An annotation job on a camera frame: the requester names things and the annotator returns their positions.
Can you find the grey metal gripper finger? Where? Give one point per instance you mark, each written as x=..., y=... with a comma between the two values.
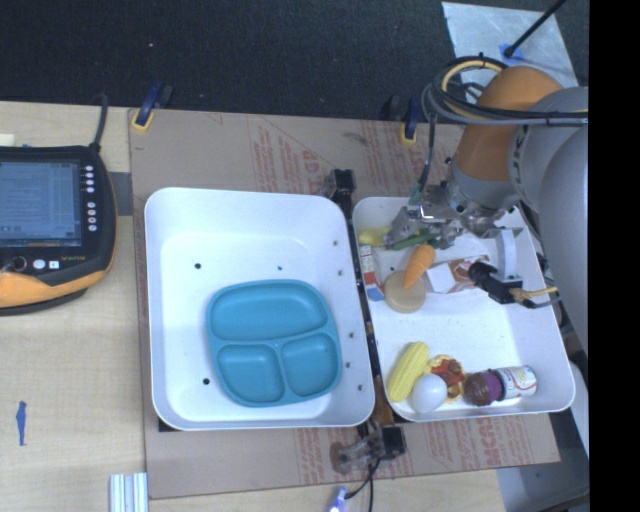
x=406, y=225
x=449, y=235

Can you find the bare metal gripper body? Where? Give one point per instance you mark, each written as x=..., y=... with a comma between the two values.
x=452, y=211

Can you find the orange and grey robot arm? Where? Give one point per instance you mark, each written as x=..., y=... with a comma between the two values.
x=550, y=200

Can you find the green pea pod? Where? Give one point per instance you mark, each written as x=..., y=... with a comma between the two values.
x=411, y=241

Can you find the yellow banana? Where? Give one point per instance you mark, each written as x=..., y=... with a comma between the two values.
x=371, y=236

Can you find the orange carrot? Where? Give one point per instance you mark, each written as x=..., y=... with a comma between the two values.
x=419, y=265

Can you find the white and brown carton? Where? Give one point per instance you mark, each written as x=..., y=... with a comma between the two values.
x=445, y=277

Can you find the small red and blue carton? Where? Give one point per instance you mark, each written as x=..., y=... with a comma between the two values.
x=370, y=272

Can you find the beige round biscuit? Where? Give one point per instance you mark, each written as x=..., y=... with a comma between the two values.
x=402, y=300

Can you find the white plastic tray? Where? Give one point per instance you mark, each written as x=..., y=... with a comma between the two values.
x=475, y=330
x=250, y=240

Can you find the yellow and red pizza slice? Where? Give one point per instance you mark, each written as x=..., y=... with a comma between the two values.
x=450, y=372

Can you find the yellow corn cob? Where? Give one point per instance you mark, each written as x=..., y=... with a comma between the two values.
x=407, y=370

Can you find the white egg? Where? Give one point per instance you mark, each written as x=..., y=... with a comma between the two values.
x=429, y=393

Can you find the small white can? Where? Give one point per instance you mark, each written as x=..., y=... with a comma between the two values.
x=519, y=381

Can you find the blue divided plate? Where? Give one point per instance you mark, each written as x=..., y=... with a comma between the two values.
x=272, y=340

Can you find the brown cardboard board red print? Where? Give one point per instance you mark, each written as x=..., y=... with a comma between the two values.
x=225, y=150

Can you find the black cylinder on white bracket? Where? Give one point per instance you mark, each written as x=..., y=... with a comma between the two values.
x=492, y=282

